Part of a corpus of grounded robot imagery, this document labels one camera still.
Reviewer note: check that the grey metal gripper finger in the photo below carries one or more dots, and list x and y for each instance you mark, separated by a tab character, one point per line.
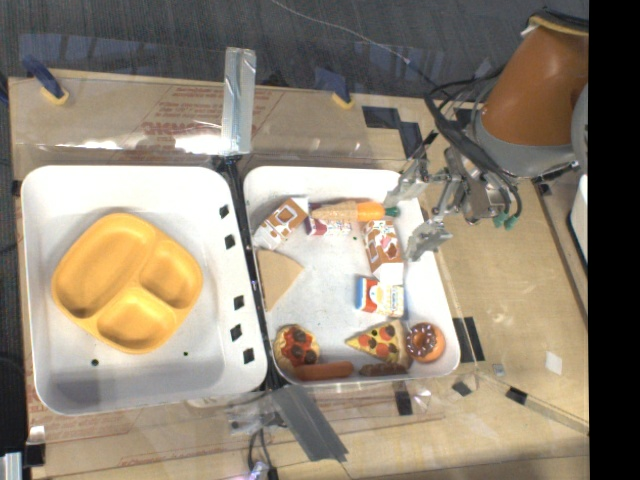
410	180
427	235

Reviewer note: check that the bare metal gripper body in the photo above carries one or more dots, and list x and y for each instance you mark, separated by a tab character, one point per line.
475	195

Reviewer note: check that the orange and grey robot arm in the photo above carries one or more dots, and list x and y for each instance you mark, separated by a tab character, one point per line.
530	88

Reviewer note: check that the brown and white carton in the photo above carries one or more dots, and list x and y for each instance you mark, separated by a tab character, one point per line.
382	248
280	223

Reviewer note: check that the orange carrot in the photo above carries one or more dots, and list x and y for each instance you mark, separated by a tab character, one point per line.
367	211

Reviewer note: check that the orange and white carton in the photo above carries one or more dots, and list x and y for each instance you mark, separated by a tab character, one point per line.
380	297

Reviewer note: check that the small red and white carton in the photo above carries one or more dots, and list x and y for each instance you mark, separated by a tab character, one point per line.
330	227

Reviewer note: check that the chocolate sprinkled doughnut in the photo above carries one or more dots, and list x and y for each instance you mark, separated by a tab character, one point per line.
426	343

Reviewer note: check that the white plastic tray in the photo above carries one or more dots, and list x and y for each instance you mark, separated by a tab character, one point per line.
210	288
327	288

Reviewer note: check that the pizza slice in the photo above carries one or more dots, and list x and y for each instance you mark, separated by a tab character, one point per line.
382	344

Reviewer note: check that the brown chocolate biscuit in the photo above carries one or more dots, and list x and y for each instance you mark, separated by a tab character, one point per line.
382	369

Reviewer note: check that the tan triangular bread slice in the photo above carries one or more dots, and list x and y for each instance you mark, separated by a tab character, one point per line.
276	275

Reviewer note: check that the red sausage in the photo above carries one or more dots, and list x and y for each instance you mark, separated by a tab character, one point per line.
324	371

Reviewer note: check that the round mini pizza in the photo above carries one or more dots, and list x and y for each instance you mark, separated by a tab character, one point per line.
296	347

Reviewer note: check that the brown cardboard board red print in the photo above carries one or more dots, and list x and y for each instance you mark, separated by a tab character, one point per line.
150	113

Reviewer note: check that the orange divided plate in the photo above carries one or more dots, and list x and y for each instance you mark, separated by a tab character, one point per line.
120	278

